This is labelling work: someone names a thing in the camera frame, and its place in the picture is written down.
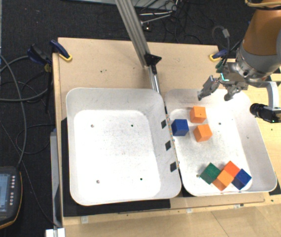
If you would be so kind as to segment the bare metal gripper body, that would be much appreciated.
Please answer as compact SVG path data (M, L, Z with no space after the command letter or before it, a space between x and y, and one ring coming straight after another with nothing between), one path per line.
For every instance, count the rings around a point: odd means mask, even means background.
M248 89L249 86L264 87L271 76L249 66L246 62L227 62L218 68L219 81L226 88Z

